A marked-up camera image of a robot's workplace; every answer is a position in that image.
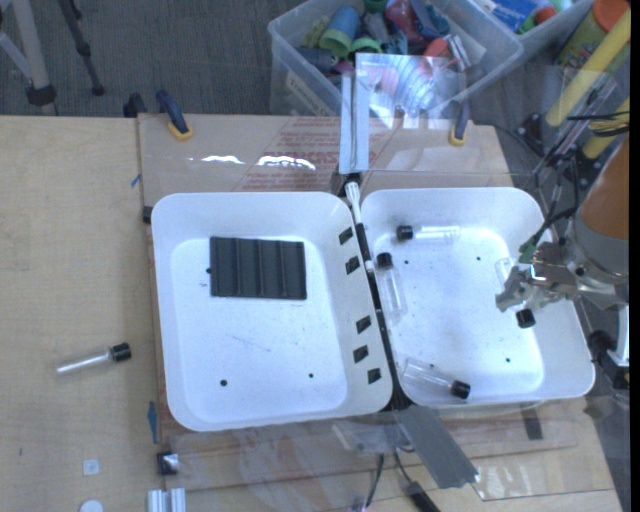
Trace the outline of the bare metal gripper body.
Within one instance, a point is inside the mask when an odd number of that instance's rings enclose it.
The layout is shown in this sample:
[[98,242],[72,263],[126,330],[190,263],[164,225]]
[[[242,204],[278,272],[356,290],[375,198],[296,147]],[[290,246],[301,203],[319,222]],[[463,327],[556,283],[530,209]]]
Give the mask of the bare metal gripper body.
[[588,247],[578,241],[545,242],[524,271],[527,284],[553,296],[592,303],[628,303],[628,256],[620,244]]

